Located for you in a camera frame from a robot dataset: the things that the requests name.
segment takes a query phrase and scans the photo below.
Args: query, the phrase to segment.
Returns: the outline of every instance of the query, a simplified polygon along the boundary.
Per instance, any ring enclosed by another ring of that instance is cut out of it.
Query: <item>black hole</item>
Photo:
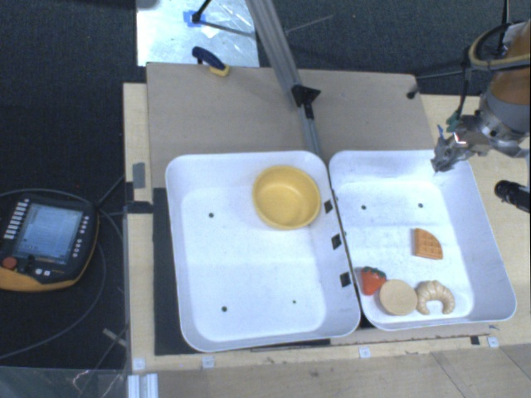
[[[332,238],[332,247],[337,249],[341,246],[341,236],[339,233]]]
[[[341,280],[341,286],[343,287],[346,287],[352,283],[352,281],[350,280],[350,274],[348,272],[341,274],[339,276],[339,280]]]
[[[324,210],[326,211],[326,213],[328,214],[330,211],[332,211],[334,209],[334,207],[332,206],[332,202],[331,201],[326,201],[324,203]]]

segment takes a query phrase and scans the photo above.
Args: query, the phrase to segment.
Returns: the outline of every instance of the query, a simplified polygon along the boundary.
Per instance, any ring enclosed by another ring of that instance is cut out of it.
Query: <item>black floor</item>
[[[459,69],[460,55],[499,24],[503,0],[274,0],[298,67],[425,75]],[[511,0],[512,19],[530,0]],[[0,193],[43,187],[98,201],[124,174],[122,84],[145,81],[136,66],[134,0],[0,0]],[[266,65],[264,56],[261,63]],[[485,89],[477,77],[471,94]],[[421,91],[458,94],[460,78],[420,82]],[[105,200],[124,205],[121,184]],[[102,334],[125,327],[123,251],[111,224],[82,280],[46,294],[0,292],[0,365],[119,368],[125,352]]]

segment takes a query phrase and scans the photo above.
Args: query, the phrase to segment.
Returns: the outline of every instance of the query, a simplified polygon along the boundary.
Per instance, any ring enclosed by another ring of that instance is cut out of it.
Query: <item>red button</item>
[[[18,261],[12,256],[7,256],[2,260],[2,267],[4,269],[14,270],[17,267]]]

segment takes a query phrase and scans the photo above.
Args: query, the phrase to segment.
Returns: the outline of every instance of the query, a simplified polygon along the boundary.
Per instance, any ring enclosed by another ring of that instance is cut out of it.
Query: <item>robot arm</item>
[[[512,158],[527,158],[529,150],[519,145],[529,136],[529,50],[531,21],[512,26],[506,33],[513,36],[504,58],[482,61],[479,47],[495,28],[480,36],[468,51],[470,66],[494,73],[489,89],[480,99],[474,115],[461,115],[458,109],[448,120],[448,138],[439,127],[440,137],[431,164],[436,172],[445,172],[459,162],[478,154],[486,155],[492,148]],[[529,184],[500,182],[496,195],[529,212]]]

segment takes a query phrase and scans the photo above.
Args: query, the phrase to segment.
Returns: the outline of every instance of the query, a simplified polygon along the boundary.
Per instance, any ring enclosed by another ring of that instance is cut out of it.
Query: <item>screen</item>
[[[33,255],[40,260],[65,264],[82,215],[81,211],[32,203],[13,256],[27,258]]]

